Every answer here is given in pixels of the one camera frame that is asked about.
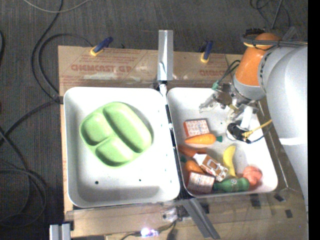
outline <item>white cable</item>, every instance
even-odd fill
[[[27,4],[31,5],[31,6],[34,7],[34,8],[37,8],[38,10],[41,10],[41,11],[43,11],[43,12],[51,13],[51,14],[59,14],[59,13],[66,13],[66,12],[72,11],[72,10],[74,10],[74,9],[76,9],[76,8],[84,5],[85,3],[90,2],[90,1],[93,1],[93,0],[86,0],[86,1],[84,1],[84,2],[82,2],[82,3],[79,3],[78,5],[76,5],[75,7],[70,8],[70,9],[58,10],[58,11],[46,10],[46,9],[40,8],[40,7],[32,4],[32,3],[29,2],[28,0],[23,0],[23,1],[25,1]]]

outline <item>cardboard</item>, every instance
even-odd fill
[[[59,91],[72,87],[153,88],[157,83],[158,51],[105,48],[97,56],[91,47],[59,46]],[[173,87],[210,88],[228,68],[225,54],[210,54],[201,62],[199,52],[173,52]]]

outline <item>green bottle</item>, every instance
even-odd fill
[[[240,192],[247,191],[250,187],[249,181],[246,178],[229,178],[222,182],[215,182],[213,190],[223,190],[224,192]]]

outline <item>yellow cable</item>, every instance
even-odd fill
[[[272,122],[272,119],[270,119],[268,122],[265,122],[264,124],[261,124],[259,127],[253,129],[253,130],[249,130],[249,131],[246,131],[244,133],[242,133],[242,136],[244,136],[246,139],[249,138],[249,136],[251,134],[253,134],[256,130],[259,130],[267,125],[269,125],[270,123]]]

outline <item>toy carrot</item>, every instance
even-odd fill
[[[203,144],[203,145],[211,145],[217,140],[216,136],[212,133],[201,134],[197,136],[193,136],[185,139],[185,143],[187,144]]]

